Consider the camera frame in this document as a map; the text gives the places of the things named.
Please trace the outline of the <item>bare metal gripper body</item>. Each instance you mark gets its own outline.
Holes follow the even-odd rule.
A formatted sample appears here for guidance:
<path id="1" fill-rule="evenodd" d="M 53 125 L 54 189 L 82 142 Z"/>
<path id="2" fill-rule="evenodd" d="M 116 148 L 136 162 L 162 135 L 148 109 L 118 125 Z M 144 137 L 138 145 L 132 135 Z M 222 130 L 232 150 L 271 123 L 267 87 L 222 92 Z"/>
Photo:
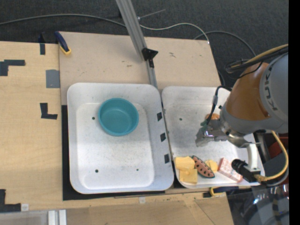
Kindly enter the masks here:
<path id="1" fill-rule="evenodd" d="M 211 120 L 206 127 L 206 138 L 213 141 L 229 141 L 236 147 L 244 147 L 244 134 L 233 130 L 227 122 Z"/>

